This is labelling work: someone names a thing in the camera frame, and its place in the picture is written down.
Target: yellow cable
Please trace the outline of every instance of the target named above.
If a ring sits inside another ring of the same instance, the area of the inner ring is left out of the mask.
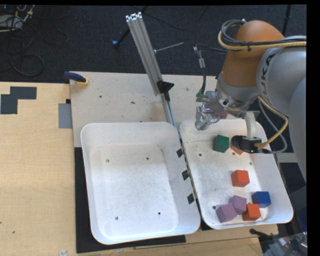
[[[284,114],[281,114],[280,112],[278,112],[277,110],[275,110],[274,108],[269,106],[260,96],[258,97],[258,99],[267,109],[269,109],[271,112],[275,113],[277,116],[279,116],[279,117],[284,119],[284,125],[282,126],[282,128],[275,135],[273,135],[266,142],[254,144],[254,146],[256,146],[258,148],[258,150],[262,150],[268,144],[273,142],[287,128],[289,121],[288,121],[288,118]]]
[[[225,44],[222,41],[221,31],[219,32],[219,35],[218,35],[218,42],[223,48],[226,48],[229,50],[247,50],[248,49],[247,45],[233,46],[233,45]],[[273,43],[273,44],[262,44],[262,45],[250,45],[249,47],[251,49],[254,49],[254,48],[276,48],[276,47],[294,47],[294,46],[307,46],[307,42],[306,41],[284,42],[284,43]]]

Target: wooden surface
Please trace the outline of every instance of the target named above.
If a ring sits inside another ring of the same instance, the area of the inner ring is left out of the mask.
[[[37,87],[37,96],[19,99],[17,114],[0,115],[0,255],[58,256],[66,250],[76,256],[73,130],[59,128],[58,117],[58,104],[70,99],[70,85],[1,82],[0,94],[9,94],[10,86]],[[255,228],[278,233],[275,224]],[[249,229],[199,230],[180,245],[80,255],[256,256],[259,240]]]

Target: block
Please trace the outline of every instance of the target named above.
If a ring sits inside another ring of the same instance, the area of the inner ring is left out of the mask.
[[[270,195],[268,191],[257,191],[252,196],[252,202],[258,204],[260,208],[266,208],[271,205]]]
[[[261,212],[259,204],[257,203],[247,203],[246,211],[242,213],[242,219],[245,222],[254,222],[261,217]]]
[[[247,170],[235,170],[231,173],[232,186],[245,187],[250,183],[249,173]]]
[[[224,153],[229,148],[229,137],[217,135],[213,140],[213,150]]]
[[[237,217],[236,210],[232,203],[221,205],[215,210],[215,213],[218,216],[220,223],[231,221]]]
[[[234,152],[236,152],[238,155],[241,155],[244,151],[236,148],[235,146],[230,145],[230,149],[232,149]]]
[[[236,214],[241,215],[247,210],[247,199],[242,196],[234,195],[229,199],[229,204],[232,204]]]

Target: blue object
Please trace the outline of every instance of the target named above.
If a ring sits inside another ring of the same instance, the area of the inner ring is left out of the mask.
[[[83,77],[82,75],[79,75],[79,74],[73,73],[73,72],[68,72],[68,71],[65,71],[63,73],[62,78],[63,79],[74,80],[74,81],[77,81],[77,82],[83,82],[83,83],[85,83],[87,81],[86,78]]]
[[[268,191],[257,191],[252,196],[252,203],[258,204],[260,208],[266,208],[271,205],[270,195]]]

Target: blue block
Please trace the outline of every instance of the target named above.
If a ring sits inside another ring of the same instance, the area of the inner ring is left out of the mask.
[[[252,196],[252,203],[258,204],[260,208],[266,208],[271,205],[270,195],[268,191],[257,191]]]

